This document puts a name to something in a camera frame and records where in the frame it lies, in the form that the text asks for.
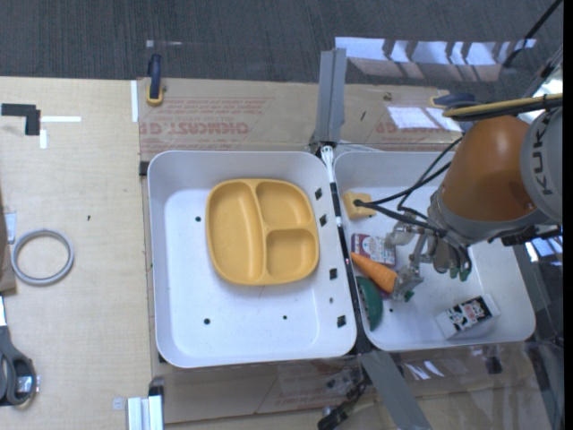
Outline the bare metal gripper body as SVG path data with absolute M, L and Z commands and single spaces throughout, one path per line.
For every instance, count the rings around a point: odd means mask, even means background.
M 433 268 L 440 274 L 469 274 L 471 258 L 468 248 L 445 238 L 433 237 L 429 244 Z

